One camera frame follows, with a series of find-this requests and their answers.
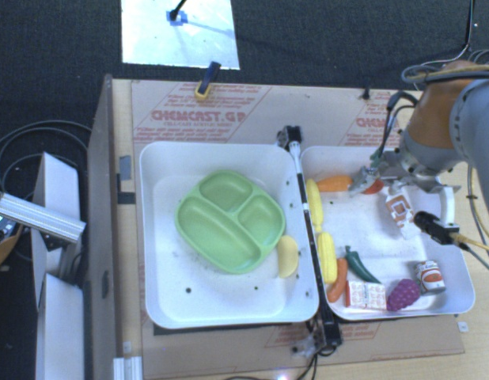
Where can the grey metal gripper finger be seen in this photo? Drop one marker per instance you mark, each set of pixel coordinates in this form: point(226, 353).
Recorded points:
point(359, 181)
point(388, 181)

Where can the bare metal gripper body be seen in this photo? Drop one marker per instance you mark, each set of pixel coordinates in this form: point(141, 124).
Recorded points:
point(406, 164)

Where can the orange carrot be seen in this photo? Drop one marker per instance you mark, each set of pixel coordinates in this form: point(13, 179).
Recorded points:
point(333, 183)

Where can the green divided plate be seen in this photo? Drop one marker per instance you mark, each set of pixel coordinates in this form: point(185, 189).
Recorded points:
point(228, 222)

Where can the black cylinder on white bracket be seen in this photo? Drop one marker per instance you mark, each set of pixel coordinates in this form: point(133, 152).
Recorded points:
point(436, 226)

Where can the brown cardboard board, red print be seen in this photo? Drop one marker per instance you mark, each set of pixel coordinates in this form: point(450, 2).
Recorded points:
point(236, 109)

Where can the orange and white carton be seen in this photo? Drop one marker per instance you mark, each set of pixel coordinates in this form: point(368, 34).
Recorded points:
point(400, 212)

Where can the white and orange can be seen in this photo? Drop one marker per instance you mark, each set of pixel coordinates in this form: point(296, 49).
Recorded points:
point(430, 277)

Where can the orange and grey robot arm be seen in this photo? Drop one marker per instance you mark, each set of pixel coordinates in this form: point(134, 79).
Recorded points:
point(442, 113)

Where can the green chilli pepper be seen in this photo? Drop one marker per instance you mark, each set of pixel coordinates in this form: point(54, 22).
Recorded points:
point(359, 265)

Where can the yellow corn cob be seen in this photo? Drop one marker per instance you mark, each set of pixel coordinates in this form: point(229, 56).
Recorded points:
point(327, 257)
point(315, 204)

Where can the orange sausage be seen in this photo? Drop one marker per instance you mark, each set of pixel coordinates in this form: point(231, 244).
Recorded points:
point(338, 281)

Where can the pale yellow crescent toy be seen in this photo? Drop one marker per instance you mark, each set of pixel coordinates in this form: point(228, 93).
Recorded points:
point(288, 256)

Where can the orange and white packet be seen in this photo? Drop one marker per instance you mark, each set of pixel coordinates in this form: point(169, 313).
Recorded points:
point(365, 295)

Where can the red-orange round toy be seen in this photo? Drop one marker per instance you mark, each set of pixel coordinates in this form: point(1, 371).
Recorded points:
point(375, 187)

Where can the white plastic tray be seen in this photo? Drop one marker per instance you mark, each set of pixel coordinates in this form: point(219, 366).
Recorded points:
point(213, 303)
point(371, 232)

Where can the purple grapes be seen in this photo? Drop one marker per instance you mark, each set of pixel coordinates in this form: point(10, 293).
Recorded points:
point(403, 294)

